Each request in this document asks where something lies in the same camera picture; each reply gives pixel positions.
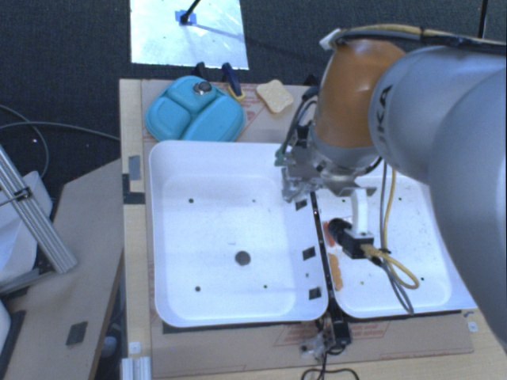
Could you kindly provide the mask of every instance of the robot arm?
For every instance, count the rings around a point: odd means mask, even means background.
[[[404,55],[386,39],[437,45]],[[304,145],[285,156],[284,197],[343,195],[381,156],[429,186],[440,233],[507,349],[505,45],[406,26],[334,32]]]

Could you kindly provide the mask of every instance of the carpeted floor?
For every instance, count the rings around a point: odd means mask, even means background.
[[[318,41],[337,27],[402,22],[474,35],[482,0],[240,0],[250,70],[243,82],[302,83],[321,75]],[[486,36],[505,40],[507,0],[490,0]],[[119,134],[120,78],[176,78],[189,68],[130,62],[129,0],[0,0],[0,104],[31,120]],[[220,73],[212,72],[215,80]],[[0,112],[0,126],[15,121]],[[51,151],[44,181],[61,186],[120,156],[119,144],[42,127]],[[27,127],[0,130],[22,173],[42,170],[44,152]]]

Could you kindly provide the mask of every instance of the black pole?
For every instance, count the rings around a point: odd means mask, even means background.
[[[190,17],[190,14],[192,14],[192,11],[197,7],[197,5],[199,4],[201,0],[195,0],[192,5],[190,6],[190,8],[187,10],[187,12],[185,14],[183,14],[181,17],[180,17],[180,24],[187,24],[189,22],[189,17]]]
[[[486,14],[488,12],[488,1],[482,0],[482,8],[481,8],[481,19],[478,23],[478,37],[484,38],[484,31],[486,30]]]

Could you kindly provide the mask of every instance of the toy sink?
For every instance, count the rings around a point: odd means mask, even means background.
[[[312,210],[282,199],[277,149],[164,141],[151,151],[155,305],[168,324],[311,321],[326,311]]]

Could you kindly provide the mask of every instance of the black dot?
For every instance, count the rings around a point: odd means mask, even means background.
[[[236,253],[235,260],[236,260],[236,262],[238,262],[238,264],[240,266],[245,266],[248,263],[250,263],[251,258],[250,258],[250,255],[248,254],[248,252],[245,252],[244,250],[242,250],[242,251]]]

